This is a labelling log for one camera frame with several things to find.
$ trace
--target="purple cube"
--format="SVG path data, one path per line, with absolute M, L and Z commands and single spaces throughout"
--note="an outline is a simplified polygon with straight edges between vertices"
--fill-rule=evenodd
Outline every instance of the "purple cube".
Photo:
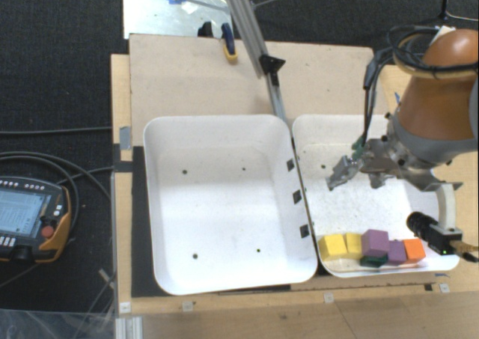
M 368 230 L 361 236 L 362 254 L 366 257 L 384 257 L 389 251 L 387 231 Z
M 399 266 L 406 262 L 406 249 L 404 248 L 404 243 L 401 240 L 390 240 L 389 241 L 389 253 L 387 265 L 390 266 Z

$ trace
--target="black floor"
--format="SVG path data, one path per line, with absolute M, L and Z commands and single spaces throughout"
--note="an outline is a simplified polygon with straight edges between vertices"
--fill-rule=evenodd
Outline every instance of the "black floor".
M 259 7 L 267 40 L 379 48 L 393 25 L 435 18 L 442 0 L 281 0 Z M 450 0 L 450 12 L 478 16 L 478 0 Z M 127 52 L 122 0 L 0 0 L 0 130 L 110 125 L 109 56 Z M 451 24 L 477 28 L 476 22 Z M 0 151 L 27 150 L 68 159 L 85 169 L 112 165 L 109 132 L 57 136 L 0 135 Z M 57 181 L 37 163 L 2 162 L 0 175 Z M 96 174 L 109 187 L 109 174 Z M 81 215 L 61 258 L 9 284 L 28 267 L 0 263 L 0 308 L 87 311 L 112 274 L 108 199 L 78 181 Z M 93 308 L 111 301 L 107 291 Z

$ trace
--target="white tray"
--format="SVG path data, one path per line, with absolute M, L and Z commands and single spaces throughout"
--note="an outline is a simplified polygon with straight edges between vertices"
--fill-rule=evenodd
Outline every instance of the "white tray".
M 387 120 L 374 116 L 370 138 L 386 131 Z M 305 187 L 308 209 L 316 238 L 333 233 L 364 233 L 367 229 L 389 232 L 390 239 L 413 238 L 406 219 L 413 211 L 437 219 L 439 208 L 434 192 L 419 192 L 404 180 L 390 179 L 372 189 L 367 175 L 358 173 L 332 192 L 326 178 L 343 155 L 350 156 L 351 145 L 361 135 L 361 115 L 303 115 L 293 125 L 296 154 Z M 401 272 L 445 271 L 459 263 L 456 255 L 441 256 L 423 241 L 426 258 L 415 265 L 382 266 L 372 269 L 357 260 L 331 260 L 323 266 L 335 276 L 349 278 Z
M 153 267 L 185 295 L 307 281 L 317 254 L 291 137 L 271 115 L 161 117 L 144 130 Z

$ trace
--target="orange block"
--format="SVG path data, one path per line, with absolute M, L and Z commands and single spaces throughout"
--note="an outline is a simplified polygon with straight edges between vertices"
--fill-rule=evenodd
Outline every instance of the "orange block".
M 426 257 L 422 242 L 418 238 L 405 239 L 403 241 L 404 248 L 406 249 L 407 261 L 404 264 L 417 263 Z

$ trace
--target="yellow block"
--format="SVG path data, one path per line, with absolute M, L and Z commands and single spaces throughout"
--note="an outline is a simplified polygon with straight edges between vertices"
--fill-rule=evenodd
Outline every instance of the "yellow block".
M 348 259 L 362 258 L 361 234 L 345 233 L 344 240 L 346 241 L 347 254 L 344 255 Z
M 346 244 L 341 234 L 325 235 L 319 240 L 318 245 L 323 260 L 339 259 L 347 254 Z

